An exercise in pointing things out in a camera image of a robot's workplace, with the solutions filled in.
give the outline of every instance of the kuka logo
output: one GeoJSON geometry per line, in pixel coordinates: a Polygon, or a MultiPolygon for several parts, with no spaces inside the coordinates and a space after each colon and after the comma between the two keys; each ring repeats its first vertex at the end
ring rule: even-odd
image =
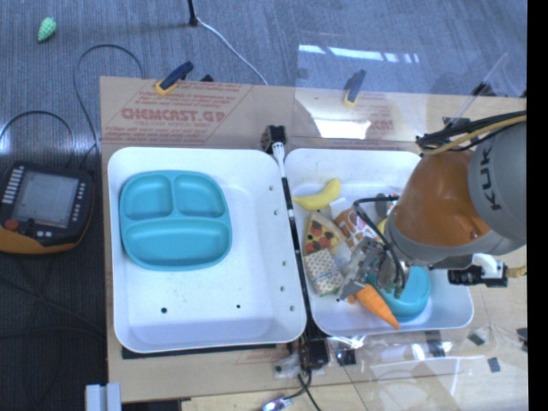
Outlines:
{"type": "Polygon", "coordinates": [[[492,190],[491,171],[489,170],[491,167],[491,159],[489,158],[489,154],[491,153],[492,148],[493,146],[490,146],[488,149],[484,149],[481,153],[482,159],[479,165],[485,167],[479,170],[479,174],[485,178],[485,181],[481,186],[485,191],[484,196],[491,204],[491,210],[495,211],[502,209],[502,207],[497,203],[497,196],[495,195],[495,191],[492,190]]]}

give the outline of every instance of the toy carrot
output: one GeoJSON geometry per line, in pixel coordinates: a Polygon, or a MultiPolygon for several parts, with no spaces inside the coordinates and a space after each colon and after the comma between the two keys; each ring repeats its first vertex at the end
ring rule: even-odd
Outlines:
{"type": "Polygon", "coordinates": [[[360,289],[356,293],[356,297],[363,306],[386,321],[394,329],[400,328],[400,323],[386,304],[386,301],[371,284],[367,284],[364,289],[360,289]]]}

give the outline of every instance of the black cable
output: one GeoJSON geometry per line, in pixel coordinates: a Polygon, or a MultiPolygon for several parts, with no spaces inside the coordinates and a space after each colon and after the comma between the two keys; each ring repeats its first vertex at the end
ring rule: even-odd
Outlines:
{"type": "Polygon", "coordinates": [[[396,250],[394,248],[394,245],[392,242],[388,242],[386,237],[384,237],[384,234],[378,229],[377,225],[367,216],[367,213],[365,210],[363,210],[360,206],[360,204],[366,203],[366,202],[383,202],[383,201],[396,201],[398,200],[397,196],[376,196],[374,198],[362,198],[360,200],[354,201],[352,204],[352,207],[354,208],[355,212],[358,214],[359,217],[361,217],[367,225],[371,227],[371,229],[375,232],[375,234],[381,239],[381,241],[384,244],[384,248],[388,249],[390,252],[395,265],[396,265],[396,280],[401,281],[402,289],[405,289],[405,271],[403,270],[402,262],[400,262],[398,255],[396,254],[396,250]]]}
{"type": "MultiPolygon", "coordinates": [[[[304,381],[302,380],[302,377],[301,375],[299,374],[298,375],[298,378],[299,378],[299,381],[301,382],[301,385],[302,385],[302,388],[304,389],[304,391],[307,393],[308,395],[308,398],[310,399],[310,402],[312,402],[312,405],[318,410],[318,411],[321,411],[321,409],[319,408],[318,404],[316,403],[316,401],[314,401],[314,398],[312,397],[312,394],[310,393],[310,390],[308,389],[308,387],[310,386],[310,382],[308,384],[305,384],[304,381]]],[[[308,380],[309,381],[312,381],[312,373],[308,373],[308,380]]]]}
{"type": "Polygon", "coordinates": [[[78,88],[78,82],[77,82],[78,79],[77,79],[76,76],[80,72],[80,63],[82,62],[84,57],[88,53],[90,53],[92,51],[95,51],[97,49],[100,49],[100,48],[104,48],[104,47],[108,47],[108,48],[112,48],[112,49],[118,49],[119,51],[122,51],[122,52],[128,54],[130,57],[132,57],[133,60],[135,61],[135,63],[137,64],[137,66],[139,67],[141,79],[144,79],[143,67],[140,63],[139,58],[134,53],[132,53],[131,51],[129,51],[128,49],[126,49],[125,47],[122,47],[120,45],[115,45],[115,44],[111,44],[111,43],[101,43],[101,44],[97,44],[97,45],[92,45],[91,47],[86,49],[80,55],[80,57],[76,61],[76,64],[74,66],[73,73],[72,73],[73,87],[74,87],[74,90],[76,92],[76,98],[78,99],[78,102],[80,103],[80,107],[82,108],[82,111],[84,112],[84,117],[86,118],[87,124],[89,125],[90,129],[92,130],[93,140],[94,140],[93,145],[87,150],[86,154],[84,155],[84,158],[80,162],[80,166],[83,164],[86,157],[89,155],[89,153],[94,148],[98,153],[100,152],[100,138],[98,137],[97,130],[95,129],[95,125],[93,124],[93,120],[92,120],[89,112],[87,111],[86,105],[84,104],[84,101],[82,100],[82,97],[80,95],[80,90],[78,88]]]}
{"type": "MultiPolygon", "coordinates": [[[[123,52],[127,53],[128,55],[130,55],[135,60],[135,62],[137,63],[137,66],[139,67],[140,77],[141,78],[144,77],[144,72],[143,72],[143,68],[141,66],[140,60],[131,51],[129,51],[128,49],[125,49],[124,47],[121,47],[120,45],[115,45],[115,44],[93,45],[92,47],[89,47],[87,50],[85,50],[79,56],[75,66],[74,66],[74,69],[73,69],[74,91],[75,91],[76,97],[78,99],[78,102],[80,104],[80,107],[82,108],[82,111],[84,113],[84,117],[86,118],[86,121],[87,121],[87,123],[88,123],[88,125],[89,125],[89,127],[92,131],[92,136],[93,136],[92,146],[89,147],[86,150],[82,160],[78,164],[80,169],[81,169],[82,165],[84,164],[84,162],[86,161],[89,154],[93,150],[95,150],[97,153],[100,153],[100,138],[98,137],[98,132],[97,132],[95,126],[93,125],[92,118],[91,118],[91,116],[90,116],[90,114],[89,114],[89,112],[88,112],[88,110],[85,106],[85,103],[84,103],[84,101],[83,101],[83,99],[80,95],[80,90],[79,90],[78,82],[77,82],[77,80],[78,80],[77,74],[80,71],[80,63],[84,59],[84,57],[88,53],[90,53],[91,51],[94,51],[94,50],[97,50],[97,49],[103,48],[103,47],[118,49],[118,50],[123,51],[123,52]]],[[[2,137],[5,134],[6,130],[15,121],[21,119],[24,116],[29,116],[29,115],[32,115],[32,114],[42,114],[42,115],[51,116],[51,117],[57,119],[68,130],[68,132],[70,133],[71,139],[72,139],[72,147],[71,147],[70,157],[68,159],[68,162],[65,164],[65,167],[68,167],[70,165],[72,159],[74,158],[74,152],[75,152],[75,148],[76,148],[74,131],[70,127],[69,123],[56,113],[53,113],[53,112],[50,112],[50,111],[47,111],[47,110],[27,110],[27,111],[23,111],[23,112],[15,115],[15,116],[13,116],[12,118],[10,118],[2,126],[2,128],[0,128],[0,139],[2,139],[2,137]]],[[[98,170],[98,172],[101,172],[101,168],[100,168],[99,163],[100,163],[100,157],[98,158],[98,167],[96,169],[98,170]]],[[[63,332],[63,331],[77,331],[79,333],[86,333],[86,334],[89,334],[91,336],[97,337],[98,339],[101,339],[103,341],[106,338],[105,338],[105,334],[103,333],[103,331],[100,330],[97,326],[93,325],[91,322],[87,321],[86,319],[84,319],[80,315],[78,315],[76,313],[73,313],[69,309],[67,309],[65,307],[62,307],[61,305],[53,303],[52,301],[48,301],[44,297],[43,292],[44,292],[44,290],[47,286],[47,281],[49,279],[49,276],[50,276],[51,270],[52,270],[52,263],[51,262],[50,262],[50,266],[49,266],[48,271],[47,271],[47,276],[45,277],[42,284],[39,285],[39,286],[36,286],[34,284],[33,280],[26,273],[26,271],[23,268],[22,264],[19,264],[19,270],[20,270],[21,274],[23,275],[23,277],[25,278],[25,280],[27,281],[27,283],[33,289],[33,292],[27,291],[27,290],[13,284],[13,283],[8,282],[7,280],[5,280],[1,277],[0,277],[0,280],[2,280],[6,284],[12,286],[13,288],[20,290],[20,292],[22,292],[22,294],[26,294],[26,295],[32,297],[36,301],[36,303],[34,305],[34,308],[33,308],[32,312],[31,312],[31,315],[30,315],[30,317],[27,321],[27,326],[25,327],[25,330],[23,332],[19,332],[19,333],[15,333],[15,334],[0,335],[0,339],[7,339],[7,338],[12,338],[12,337],[22,337],[23,338],[23,340],[24,340],[23,341],[23,355],[22,355],[22,358],[23,358],[23,362],[22,362],[22,366],[23,366],[23,373],[22,373],[23,388],[25,389],[25,393],[27,395],[27,400],[30,402],[31,409],[33,409],[35,411],[38,411],[39,408],[40,408],[41,403],[50,394],[50,392],[51,392],[53,386],[55,385],[55,383],[58,379],[58,376],[59,376],[59,372],[60,372],[60,369],[61,369],[61,357],[62,357],[62,354],[63,354],[63,337],[61,336],[61,332],[63,332]],[[48,316],[50,317],[50,319],[53,323],[52,327],[49,327],[49,328],[35,328],[35,327],[33,328],[32,327],[32,324],[33,324],[34,320],[36,319],[36,315],[38,314],[38,310],[39,310],[40,306],[42,306],[45,309],[48,316]],[[63,311],[65,313],[69,314],[69,315],[72,315],[73,317],[77,318],[81,322],[83,322],[86,325],[89,325],[90,327],[92,327],[92,329],[94,329],[95,331],[88,331],[86,329],[68,328],[68,327],[60,326],[57,322],[57,318],[55,317],[55,315],[53,313],[53,309],[63,311]],[[25,374],[30,372],[30,371],[27,371],[27,369],[26,369],[26,367],[29,363],[28,355],[27,355],[27,349],[28,349],[28,346],[29,346],[29,341],[30,341],[31,336],[34,336],[38,333],[45,333],[45,332],[55,332],[55,333],[57,333],[57,337],[58,337],[58,340],[57,340],[57,344],[58,344],[57,364],[55,366],[54,374],[53,374],[53,376],[50,377],[50,379],[49,379],[50,382],[47,384],[47,386],[45,388],[45,391],[43,392],[43,394],[40,397],[35,397],[35,395],[32,392],[31,385],[27,382],[27,378],[25,378],[25,374]]]]}
{"type": "Polygon", "coordinates": [[[475,141],[473,141],[472,143],[470,143],[469,145],[466,145],[466,146],[458,146],[458,147],[453,147],[451,149],[449,149],[449,151],[452,151],[452,152],[462,152],[462,151],[466,151],[467,149],[470,149],[471,147],[474,147],[474,146],[477,146],[479,145],[480,143],[483,143],[484,141],[486,140],[489,140],[489,139],[492,139],[493,137],[495,137],[495,135],[499,134],[499,133],[502,133],[503,131],[506,131],[508,130],[508,128],[511,128],[511,127],[514,127],[515,125],[510,125],[506,128],[500,128],[500,129],[497,129],[495,131],[491,131],[488,135],[486,135],[485,137],[482,137],[481,139],[477,139],[475,141]]]}
{"type": "MultiPolygon", "coordinates": [[[[6,278],[4,277],[0,277],[0,282],[3,282],[4,284],[12,287],[13,289],[21,292],[22,294],[25,294],[25,295],[28,295],[29,297],[33,298],[34,300],[38,300],[38,301],[42,301],[42,299],[38,296],[38,295],[35,295],[33,294],[32,292],[30,291],[27,291],[26,289],[22,288],[21,286],[18,286],[12,282],[10,282],[9,280],[7,280],[6,278]]],[[[73,311],[71,311],[70,309],[67,309],[66,307],[64,306],[61,306],[60,304],[57,304],[55,303],[54,301],[49,301],[47,299],[44,299],[44,301],[47,303],[47,305],[53,309],[56,309],[58,311],[61,311],[61,312],[64,312],[68,315],[71,315],[72,317],[78,319],[79,321],[81,321],[82,323],[84,323],[85,325],[88,325],[90,326],[92,329],[95,330],[96,333],[98,333],[99,335],[101,335],[102,337],[105,337],[105,334],[103,332],[103,330],[101,328],[99,328],[98,326],[96,326],[94,323],[92,323],[91,321],[87,320],[86,318],[82,317],[81,315],[79,315],[78,313],[75,313],[73,311]]]]}
{"type": "Polygon", "coordinates": [[[26,411],[23,408],[8,408],[4,407],[4,405],[0,405],[0,411],[26,411]]]}
{"type": "Polygon", "coordinates": [[[70,133],[70,137],[72,139],[72,147],[70,148],[70,157],[68,158],[68,161],[67,163],[65,164],[65,167],[66,166],[69,166],[72,158],[74,157],[74,150],[76,148],[76,140],[74,138],[74,132],[72,130],[72,128],[70,127],[70,125],[67,123],[66,120],[64,120],[61,116],[59,116],[58,114],[56,113],[52,113],[50,111],[46,111],[46,110],[27,110],[27,111],[23,111],[19,114],[16,114],[15,116],[11,117],[6,123],[5,125],[2,127],[2,129],[0,129],[0,139],[2,139],[3,135],[5,134],[6,130],[14,123],[16,122],[17,120],[21,119],[22,117],[24,116],[30,116],[31,114],[44,114],[44,115],[47,115],[47,116],[51,116],[53,117],[54,119],[57,119],[59,122],[61,122],[65,128],[68,130],[68,132],[70,133]]]}
{"type": "MultiPolygon", "coordinates": [[[[51,321],[53,322],[55,327],[59,327],[59,324],[57,323],[57,319],[53,315],[53,312],[48,308],[47,302],[45,301],[45,298],[42,294],[43,291],[45,290],[45,288],[47,287],[47,283],[49,281],[49,277],[50,277],[51,271],[53,269],[52,261],[50,260],[50,263],[49,263],[46,275],[44,277],[44,280],[39,286],[35,285],[35,283],[30,278],[28,273],[25,271],[25,269],[24,269],[24,267],[23,267],[23,265],[20,261],[17,261],[17,265],[18,265],[17,269],[19,270],[19,272],[21,273],[23,278],[27,281],[27,283],[31,286],[31,288],[33,288],[36,295],[39,297],[40,302],[44,306],[45,311],[50,316],[51,321]]],[[[22,352],[23,370],[22,370],[22,373],[21,373],[21,375],[22,375],[21,380],[22,380],[22,383],[23,383],[23,388],[25,389],[25,393],[27,394],[27,400],[30,402],[31,407],[36,411],[39,411],[40,403],[43,402],[45,400],[45,398],[50,394],[51,389],[53,388],[53,386],[55,385],[55,383],[57,381],[57,378],[59,376],[59,372],[61,370],[61,356],[63,354],[63,341],[62,341],[61,334],[59,333],[58,336],[57,336],[57,338],[58,338],[58,340],[57,340],[57,363],[56,363],[56,366],[55,366],[54,375],[51,376],[51,378],[49,379],[50,382],[46,386],[45,391],[42,394],[42,396],[40,396],[39,398],[35,398],[34,394],[33,394],[33,391],[32,391],[32,388],[31,388],[31,385],[27,382],[27,378],[25,377],[25,374],[30,373],[30,371],[26,370],[27,365],[28,365],[28,353],[27,353],[26,350],[28,349],[29,340],[30,340],[30,336],[31,336],[31,330],[32,330],[31,325],[33,324],[34,320],[36,319],[36,315],[38,313],[40,302],[37,302],[37,303],[34,304],[34,309],[31,313],[31,316],[30,316],[29,320],[27,321],[27,326],[26,326],[25,331],[24,331],[23,352],[22,352]]]]}
{"type": "Polygon", "coordinates": [[[431,134],[425,134],[422,137],[417,137],[416,144],[419,147],[426,147],[429,145],[440,145],[446,143],[449,137],[454,137],[459,134],[469,134],[478,129],[485,128],[486,126],[494,123],[503,122],[515,117],[524,116],[527,114],[526,110],[516,111],[511,113],[500,114],[497,116],[490,116],[484,119],[479,119],[472,122],[457,123],[450,127],[445,127],[440,131],[431,134]]]}
{"type": "MultiPolygon", "coordinates": [[[[94,331],[89,331],[88,329],[83,329],[81,327],[61,326],[61,325],[60,326],[50,326],[50,327],[33,327],[30,330],[30,333],[31,333],[31,335],[44,335],[44,334],[47,334],[47,333],[52,333],[52,332],[57,332],[57,331],[73,332],[73,333],[78,333],[78,334],[81,334],[81,335],[88,335],[90,337],[97,338],[102,343],[104,343],[104,341],[106,339],[103,334],[100,334],[100,333],[97,333],[97,332],[94,332],[94,331]]],[[[27,334],[27,331],[5,333],[5,334],[0,335],[0,340],[21,338],[21,337],[24,337],[26,334],[27,334]]]]}
{"type": "Polygon", "coordinates": [[[307,389],[308,389],[308,387],[310,386],[310,384],[312,383],[312,372],[311,372],[310,370],[307,372],[307,376],[308,376],[307,382],[306,382],[306,383],[303,383],[302,377],[301,377],[301,375],[299,374],[299,375],[298,375],[298,378],[299,378],[299,380],[301,381],[302,388],[301,388],[300,390],[298,390],[296,393],[292,394],[291,396],[286,396],[286,397],[284,397],[284,399],[294,399],[295,397],[298,397],[298,396],[304,394],[304,393],[307,391],[307,389]]]}

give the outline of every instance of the blue clamp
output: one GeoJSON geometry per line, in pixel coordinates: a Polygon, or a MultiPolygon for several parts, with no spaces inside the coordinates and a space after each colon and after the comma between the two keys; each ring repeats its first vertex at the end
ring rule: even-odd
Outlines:
{"type": "Polygon", "coordinates": [[[362,69],[354,73],[344,86],[345,93],[342,102],[349,108],[354,108],[358,103],[358,93],[365,77],[366,71],[362,69]]]}
{"type": "Polygon", "coordinates": [[[164,80],[159,80],[156,83],[156,93],[160,96],[165,96],[167,93],[175,90],[177,82],[184,80],[193,68],[194,65],[190,61],[186,61],[183,65],[177,67],[164,80]]]}

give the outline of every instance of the blue plate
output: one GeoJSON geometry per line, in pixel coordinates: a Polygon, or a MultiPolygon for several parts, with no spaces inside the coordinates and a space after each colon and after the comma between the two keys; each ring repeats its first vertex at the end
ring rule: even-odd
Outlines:
{"type": "Polygon", "coordinates": [[[199,172],[156,170],[132,176],[122,188],[119,212],[124,250],[148,269],[213,266],[232,245],[223,190],[199,172]]]}
{"type": "Polygon", "coordinates": [[[408,281],[399,299],[394,297],[394,291],[386,292],[379,289],[375,283],[377,276],[370,274],[367,281],[372,284],[384,298],[386,304],[398,321],[410,321],[425,310],[430,297],[431,284],[428,270],[422,266],[412,266],[408,281]]]}

